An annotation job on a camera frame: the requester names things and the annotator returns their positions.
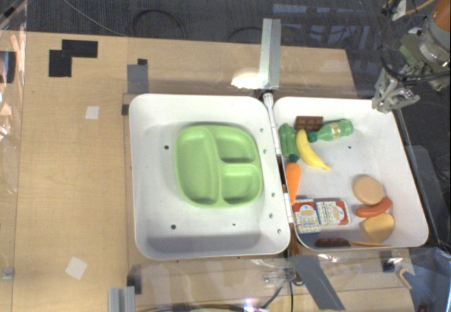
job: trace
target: small box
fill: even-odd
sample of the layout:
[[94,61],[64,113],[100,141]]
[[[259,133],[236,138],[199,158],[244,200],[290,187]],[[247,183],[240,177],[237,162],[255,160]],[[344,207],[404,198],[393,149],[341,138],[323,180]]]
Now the small box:
[[293,213],[295,214],[297,233],[318,233],[321,231],[319,227],[318,215],[316,214],[316,206],[313,199],[296,200],[292,208]]
[[316,202],[316,210],[321,225],[347,225],[351,222],[345,201]]

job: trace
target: white tray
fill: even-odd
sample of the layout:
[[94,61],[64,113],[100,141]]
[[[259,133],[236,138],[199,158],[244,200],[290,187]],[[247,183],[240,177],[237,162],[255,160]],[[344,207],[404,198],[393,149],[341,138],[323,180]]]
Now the white tray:
[[298,196],[343,199],[349,205],[352,219],[350,225],[323,227],[319,235],[300,235],[306,247],[323,251],[315,247],[314,242],[328,237],[370,242],[361,228],[364,219],[354,214],[356,207],[362,204],[355,198],[352,184],[358,175],[363,174],[381,182],[393,202],[390,212],[395,219],[395,229],[384,243],[392,247],[424,244],[428,238],[428,224],[392,113],[382,114],[373,110],[371,101],[367,100],[286,97],[276,102],[274,115],[278,127],[283,123],[293,125],[296,116],[323,116],[325,123],[346,118],[354,124],[354,132],[349,137],[311,144],[312,149],[331,166],[331,171],[298,161],[302,169]]
[[[246,96],[143,94],[130,105],[135,239],[157,260],[277,254],[290,228],[265,106]],[[254,202],[227,208],[186,202],[175,181],[173,152],[184,127],[240,127],[259,150],[264,188]]]

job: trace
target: brown chocolate bar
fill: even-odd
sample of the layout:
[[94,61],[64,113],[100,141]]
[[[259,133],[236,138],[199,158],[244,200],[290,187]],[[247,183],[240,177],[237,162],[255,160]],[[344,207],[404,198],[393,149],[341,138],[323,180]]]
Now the brown chocolate bar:
[[317,131],[323,125],[323,117],[297,116],[295,129],[305,129],[307,131]]
[[345,238],[319,238],[316,240],[315,246],[320,248],[350,247],[351,244]]

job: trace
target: white wire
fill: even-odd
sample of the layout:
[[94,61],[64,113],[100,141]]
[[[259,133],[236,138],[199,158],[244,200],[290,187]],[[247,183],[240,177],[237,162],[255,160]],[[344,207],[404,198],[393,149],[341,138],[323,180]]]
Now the white wire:
[[90,16],[86,15],[85,13],[83,13],[80,9],[76,8],[72,3],[70,3],[68,0],[63,0],[64,3],[66,3],[68,6],[70,6],[74,11],[76,11],[77,13],[79,13],[80,15],[82,15],[83,17],[85,17],[86,19],[90,20],[91,22],[93,22],[95,25],[98,25],[99,27],[101,27],[102,29],[105,29],[106,31],[113,33],[115,35],[119,35],[121,37],[127,37],[127,35],[125,34],[121,34],[119,32],[116,32],[112,29],[110,29],[109,27],[106,27],[105,25],[102,25],[101,23],[95,21],[94,19],[92,19]]

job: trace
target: white square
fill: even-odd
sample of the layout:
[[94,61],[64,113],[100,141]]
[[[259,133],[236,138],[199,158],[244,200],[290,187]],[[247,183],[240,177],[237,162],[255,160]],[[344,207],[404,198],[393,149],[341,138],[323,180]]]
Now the white square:
[[86,109],[86,119],[99,119],[99,106],[88,106]]
[[87,267],[87,263],[83,262],[82,260],[78,259],[77,257],[72,257],[65,272],[69,276],[74,277],[77,280],[81,280],[83,274],[85,273],[86,267]]

